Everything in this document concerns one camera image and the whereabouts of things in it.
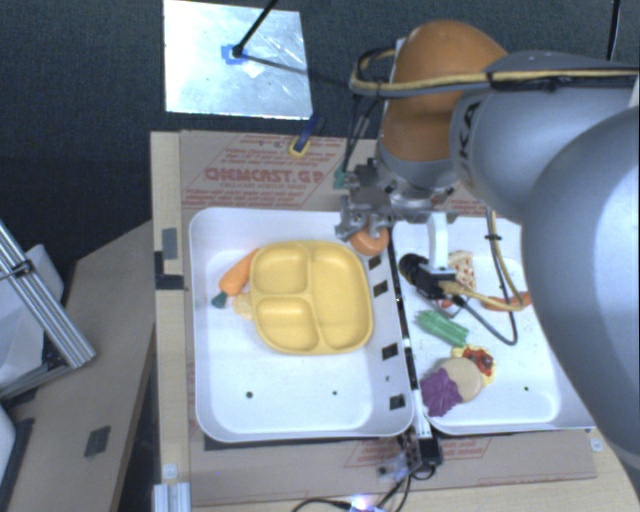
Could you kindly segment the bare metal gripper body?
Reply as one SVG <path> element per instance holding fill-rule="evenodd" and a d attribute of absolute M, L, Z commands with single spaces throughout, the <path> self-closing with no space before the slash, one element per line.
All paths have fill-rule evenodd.
<path fill-rule="evenodd" d="M 341 198 L 340 220 L 389 215 L 391 227 L 400 221 L 424 224 L 436 201 L 456 181 L 448 159 L 411 162 L 397 158 L 373 158 L 345 178 L 348 194 Z"/>

